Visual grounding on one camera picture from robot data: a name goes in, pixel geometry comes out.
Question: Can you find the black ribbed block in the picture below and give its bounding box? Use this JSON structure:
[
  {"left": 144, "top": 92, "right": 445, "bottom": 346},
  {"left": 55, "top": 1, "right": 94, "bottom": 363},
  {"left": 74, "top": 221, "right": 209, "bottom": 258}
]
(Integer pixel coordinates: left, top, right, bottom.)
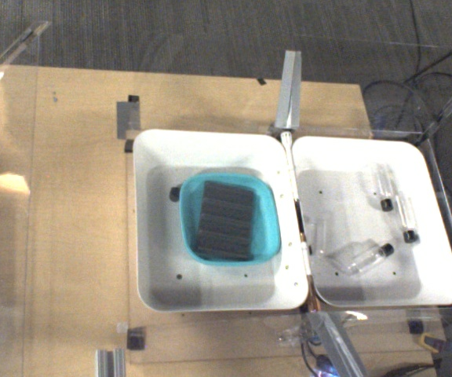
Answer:
[{"left": 192, "top": 180, "right": 257, "bottom": 262}]

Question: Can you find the large clear bottle black cap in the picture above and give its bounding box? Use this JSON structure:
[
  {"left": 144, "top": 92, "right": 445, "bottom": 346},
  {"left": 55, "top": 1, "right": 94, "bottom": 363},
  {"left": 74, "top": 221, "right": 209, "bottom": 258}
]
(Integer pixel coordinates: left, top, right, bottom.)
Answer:
[{"left": 327, "top": 239, "right": 396, "bottom": 276}]

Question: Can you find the teal square bowl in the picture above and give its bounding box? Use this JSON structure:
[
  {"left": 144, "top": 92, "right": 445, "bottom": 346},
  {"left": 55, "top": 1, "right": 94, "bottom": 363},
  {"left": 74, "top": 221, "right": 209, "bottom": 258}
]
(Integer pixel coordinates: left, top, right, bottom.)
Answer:
[{"left": 178, "top": 172, "right": 283, "bottom": 268}]

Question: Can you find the white plastic tray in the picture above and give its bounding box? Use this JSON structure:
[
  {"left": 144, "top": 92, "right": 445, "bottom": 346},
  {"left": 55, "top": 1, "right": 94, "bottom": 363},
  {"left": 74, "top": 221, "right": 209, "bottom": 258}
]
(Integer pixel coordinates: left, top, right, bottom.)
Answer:
[
  {"left": 290, "top": 135, "right": 452, "bottom": 309},
  {"left": 132, "top": 128, "right": 310, "bottom": 313}
]

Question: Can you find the clear plastic bottle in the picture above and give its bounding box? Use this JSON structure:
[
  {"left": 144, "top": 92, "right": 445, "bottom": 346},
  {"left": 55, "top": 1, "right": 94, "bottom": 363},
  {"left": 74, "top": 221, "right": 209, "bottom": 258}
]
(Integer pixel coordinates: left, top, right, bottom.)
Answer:
[{"left": 302, "top": 210, "right": 335, "bottom": 257}]

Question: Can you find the small clear bottle black cap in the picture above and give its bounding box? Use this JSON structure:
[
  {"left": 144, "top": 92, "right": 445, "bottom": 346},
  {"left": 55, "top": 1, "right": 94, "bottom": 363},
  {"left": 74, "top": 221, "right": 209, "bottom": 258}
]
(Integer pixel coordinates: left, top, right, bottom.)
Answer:
[
  {"left": 372, "top": 163, "right": 396, "bottom": 213},
  {"left": 393, "top": 192, "right": 421, "bottom": 245}
]

